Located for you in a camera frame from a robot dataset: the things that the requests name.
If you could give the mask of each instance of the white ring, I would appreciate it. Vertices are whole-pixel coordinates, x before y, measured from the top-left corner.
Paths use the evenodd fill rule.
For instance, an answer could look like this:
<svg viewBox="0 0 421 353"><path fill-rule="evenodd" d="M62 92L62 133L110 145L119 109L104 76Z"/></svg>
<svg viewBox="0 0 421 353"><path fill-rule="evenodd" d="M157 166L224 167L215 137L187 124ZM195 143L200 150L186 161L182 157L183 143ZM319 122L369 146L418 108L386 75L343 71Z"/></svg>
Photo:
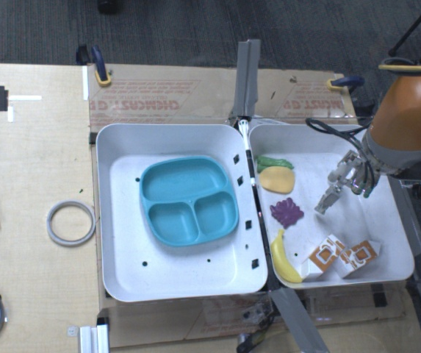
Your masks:
<svg viewBox="0 0 421 353"><path fill-rule="evenodd" d="M79 208L83 209L90 216L91 228L90 228L90 231L87 232L84 237L82 237L80 239L76 239L76 240L66 240L66 239L63 239L63 238L59 237L57 234L54 233L53 229L51 228L51 220L54 217L54 214L58 210L60 210L61 208L64 208L64 207L79 207ZM58 243L59 245L69 246L69 247L79 246L80 244L83 244L84 242L86 242L88 239L90 239L93 236L95 229L96 229L96 220L94 218L93 209L91 207L87 206L84 202L80 202L78 200L64 200L63 202L56 203L50 209L50 212L48 212L47 232L48 232L48 235L50 235L50 238L55 243Z"/></svg>

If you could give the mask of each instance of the blue divided plate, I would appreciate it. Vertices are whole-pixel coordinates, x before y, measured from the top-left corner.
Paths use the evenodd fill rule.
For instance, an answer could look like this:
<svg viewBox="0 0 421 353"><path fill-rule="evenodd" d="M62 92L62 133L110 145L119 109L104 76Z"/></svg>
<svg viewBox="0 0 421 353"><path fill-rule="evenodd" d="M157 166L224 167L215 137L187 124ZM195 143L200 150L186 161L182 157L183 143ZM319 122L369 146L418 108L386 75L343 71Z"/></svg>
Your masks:
<svg viewBox="0 0 421 353"><path fill-rule="evenodd" d="M140 199L153 234L169 246L221 238L238 224L238 206L225 170L210 157L195 156L149 166Z"/></svg>

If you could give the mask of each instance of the yellow banana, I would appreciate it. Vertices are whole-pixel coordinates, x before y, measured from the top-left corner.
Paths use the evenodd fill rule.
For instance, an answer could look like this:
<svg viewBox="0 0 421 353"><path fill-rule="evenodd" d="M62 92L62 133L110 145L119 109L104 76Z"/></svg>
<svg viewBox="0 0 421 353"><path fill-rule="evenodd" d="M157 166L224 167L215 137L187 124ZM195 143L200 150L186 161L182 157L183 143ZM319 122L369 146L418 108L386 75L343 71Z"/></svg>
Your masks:
<svg viewBox="0 0 421 353"><path fill-rule="evenodd" d="M288 282L302 282L300 274L292 264L290 264L287 256L285 255L284 242L282 241L282 236L285 231L280 229L278 231L276 239L270 244L270 251L272 253L272 261L274 268L280 277L285 279Z"/></svg>

